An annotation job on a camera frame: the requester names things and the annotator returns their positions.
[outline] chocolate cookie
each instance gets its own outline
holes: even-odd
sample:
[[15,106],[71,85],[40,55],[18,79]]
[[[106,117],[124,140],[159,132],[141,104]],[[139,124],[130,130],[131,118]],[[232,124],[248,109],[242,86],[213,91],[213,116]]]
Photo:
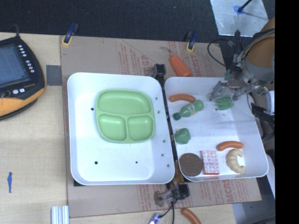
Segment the chocolate cookie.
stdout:
[[195,177],[202,171],[203,162],[196,154],[186,153],[179,158],[181,171],[186,176]]

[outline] table surface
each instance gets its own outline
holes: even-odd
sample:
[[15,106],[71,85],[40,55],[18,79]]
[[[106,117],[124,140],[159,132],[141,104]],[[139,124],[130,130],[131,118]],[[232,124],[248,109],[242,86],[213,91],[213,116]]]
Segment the table surface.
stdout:
[[[0,40],[15,36],[0,33]],[[20,34],[42,68],[60,66],[58,35]],[[68,205],[62,86],[47,86],[26,111],[0,121],[0,223],[49,224],[53,206]],[[11,193],[7,177],[12,173]],[[235,224],[231,204],[190,208],[202,224]],[[70,218],[71,224],[147,223],[155,211]],[[172,222],[172,212],[160,224]],[[175,223],[188,222],[175,209]]]

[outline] black carpet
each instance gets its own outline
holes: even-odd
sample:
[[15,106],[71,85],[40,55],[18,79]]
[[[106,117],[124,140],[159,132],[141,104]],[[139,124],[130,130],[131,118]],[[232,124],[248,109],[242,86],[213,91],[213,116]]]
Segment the black carpet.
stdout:
[[[262,1],[268,18],[275,17],[275,0]],[[64,35],[73,22],[81,36],[182,41],[191,30],[196,42],[223,38],[210,0],[0,0],[0,32],[14,32],[16,23],[20,33]],[[225,62],[233,55],[221,51]]]

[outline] cardboard sheet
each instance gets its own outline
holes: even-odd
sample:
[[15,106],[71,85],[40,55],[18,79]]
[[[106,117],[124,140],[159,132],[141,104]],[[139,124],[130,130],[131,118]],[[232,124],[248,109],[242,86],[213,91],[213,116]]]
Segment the cardboard sheet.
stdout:
[[[165,79],[176,76],[169,63],[170,53],[178,55],[192,70],[194,77],[223,77],[225,68],[207,52],[207,43],[196,43],[192,53],[186,42],[131,40],[74,36],[69,47],[60,45],[64,102],[64,130],[67,167],[67,189],[70,217],[129,213],[167,209],[154,202],[154,193],[163,193],[166,185],[100,185],[82,186],[74,182],[70,170],[70,142],[67,110],[67,79],[76,72],[123,75],[148,75],[154,64],[165,64]],[[219,46],[210,52],[223,62]],[[175,208],[209,206],[260,201],[255,178],[189,182],[190,196],[177,202]]]

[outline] brown sausage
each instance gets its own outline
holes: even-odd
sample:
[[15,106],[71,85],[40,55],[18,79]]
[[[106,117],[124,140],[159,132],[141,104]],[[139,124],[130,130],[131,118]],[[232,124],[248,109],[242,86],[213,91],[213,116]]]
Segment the brown sausage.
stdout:
[[222,151],[226,148],[233,147],[233,148],[243,148],[243,143],[238,141],[225,141],[217,145],[217,150]]
[[193,212],[191,212],[186,207],[182,208],[181,213],[188,218],[192,224],[201,224],[200,220],[195,216]]
[[178,100],[185,100],[185,101],[192,103],[195,101],[195,97],[193,97],[192,95],[187,95],[187,94],[176,94],[176,95],[169,96],[169,101],[171,101],[171,102],[175,102]]

